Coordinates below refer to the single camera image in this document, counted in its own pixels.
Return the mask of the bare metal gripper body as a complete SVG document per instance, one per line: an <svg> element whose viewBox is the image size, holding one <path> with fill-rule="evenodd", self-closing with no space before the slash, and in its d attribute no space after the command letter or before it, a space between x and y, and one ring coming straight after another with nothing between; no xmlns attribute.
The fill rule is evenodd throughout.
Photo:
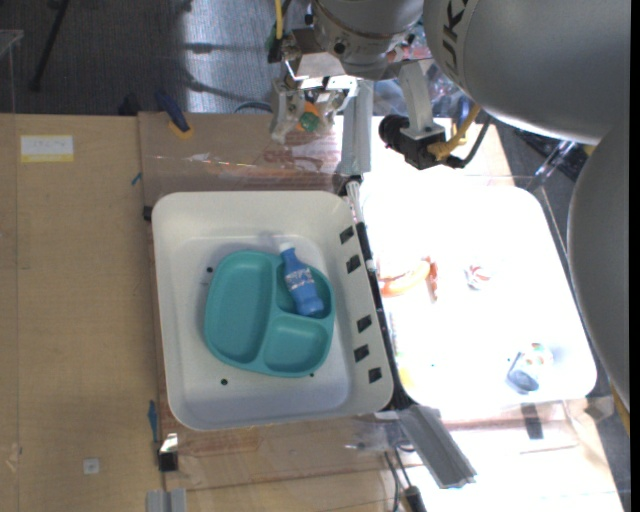
<svg viewBox="0 0 640 512"><path fill-rule="evenodd" d="M309 90L342 90L357 80L377 81L389 67L388 53L400 43L398 32L349 27L294 29L282 43L282 96Z"/></svg>

